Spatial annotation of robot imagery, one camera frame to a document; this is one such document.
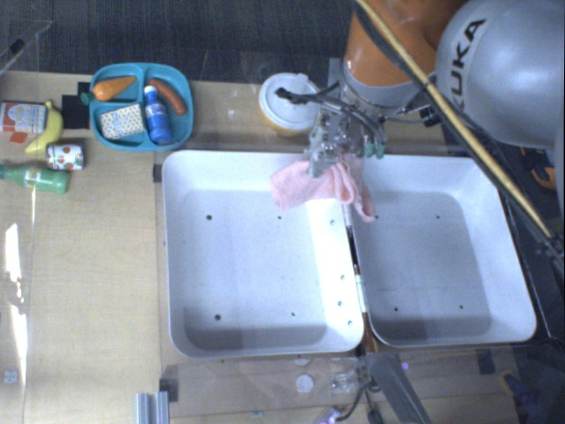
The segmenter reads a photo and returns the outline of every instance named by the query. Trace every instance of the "brown sausage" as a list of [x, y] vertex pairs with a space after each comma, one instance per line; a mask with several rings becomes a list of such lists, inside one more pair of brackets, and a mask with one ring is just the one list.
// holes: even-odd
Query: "brown sausage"
[[159, 95], [163, 97], [171, 106], [173, 111], [182, 117], [186, 113], [186, 105], [181, 97], [175, 92], [173, 88], [158, 79], [150, 79], [147, 83], [157, 88]]

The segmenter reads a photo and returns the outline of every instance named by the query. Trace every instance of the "white plastic tray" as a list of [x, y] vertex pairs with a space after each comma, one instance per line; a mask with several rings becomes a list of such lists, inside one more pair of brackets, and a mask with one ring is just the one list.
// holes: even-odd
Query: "white plastic tray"
[[468, 158], [365, 163], [378, 219], [353, 216], [374, 333], [398, 347], [519, 342], [536, 329], [501, 200]]
[[[163, 165], [170, 334], [194, 358], [344, 352], [363, 334], [342, 206], [279, 212], [298, 155], [178, 151]], [[495, 188], [473, 161], [365, 164], [378, 219], [352, 212], [374, 333], [398, 347], [524, 341], [536, 318]]]
[[281, 213], [295, 155], [179, 151], [163, 165], [170, 334], [195, 358], [344, 352], [363, 320], [334, 200]]

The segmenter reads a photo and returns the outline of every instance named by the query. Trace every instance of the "carrot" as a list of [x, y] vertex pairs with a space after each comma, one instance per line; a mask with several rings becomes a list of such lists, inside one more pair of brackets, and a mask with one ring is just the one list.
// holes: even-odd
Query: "carrot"
[[91, 93], [83, 93], [81, 95], [82, 102], [88, 104], [93, 99], [102, 102], [110, 101], [128, 88], [135, 80], [135, 76], [126, 75], [124, 77], [99, 81], [92, 87]]
[[161, 95], [170, 104], [171, 108], [177, 115], [182, 117], [186, 113], [186, 105], [181, 97], [165, 82], [158, 79], [151, 79], [147, 84], [153, 85], [157, 88], [157, 93], [159, 93], [159, 95]]

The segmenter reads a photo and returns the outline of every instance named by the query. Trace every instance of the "yellow hose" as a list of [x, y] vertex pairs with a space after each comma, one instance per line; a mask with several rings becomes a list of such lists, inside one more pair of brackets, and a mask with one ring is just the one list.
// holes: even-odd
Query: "yellow hose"
[[516, 200], [524, 212], [530, 219], [538, 226], [544, 233], [546, 238], [551, 239], [552, 233], [547, 229], [543, 219], [538, 211], [531, 205], [528, 198], [522, 193], [520, 188], [515, 184], [512, 178], [504, 171], [504, 169], [496, 162], [485, 147], [477, 140], [477, 137], [471, 130], [461, 121], [459, 116], [453, 111], [451, 106], [446, 101], [445, 97], [440, 93], [438, 88], [429, 81], [426, 73], [418, 66], [412, 56], [406, 51], [403, 45], [398, 41], [395, 34], [387, 26], [386, 22], [380, 15], [365, 1], [355, 0], [357, 4], [365, 11], [371, 18], [375, 27], [379, 30], [385, 41], [395, 50], [400, 58], [408, 65], [412, 74], [416, 77], [420, 85], [427, 89], [428, 94], [433, 102], [443, 112], [446, 119], [457, 131], [457, 133], [467, 143], [469, 148], [474, 152], [477, 158], [489, 169], [489, 171], [501, 183], [504, 189]]

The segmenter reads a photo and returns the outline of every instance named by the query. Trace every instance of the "blue bottle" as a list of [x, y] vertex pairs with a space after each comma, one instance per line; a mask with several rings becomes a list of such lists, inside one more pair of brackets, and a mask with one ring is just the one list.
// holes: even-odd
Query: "blue bottle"
[[157, 88], [149, 85], [143, 88], [143, 94], [147, 101], [145, 118], [147, 128], [149, 129], [149, 138], [158, 145], [171, 143], [172, 135], [170, 133], [169, 119], [167, 118], [167, 109], [159, 101]]

